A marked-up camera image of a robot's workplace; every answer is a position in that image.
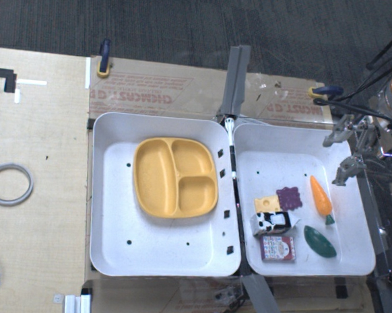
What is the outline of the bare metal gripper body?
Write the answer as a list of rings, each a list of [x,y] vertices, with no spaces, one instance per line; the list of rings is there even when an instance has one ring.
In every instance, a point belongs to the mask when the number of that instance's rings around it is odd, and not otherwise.
[[[392,158],[392,123],[376,116],[359,116],[353,126],[353,153]]]

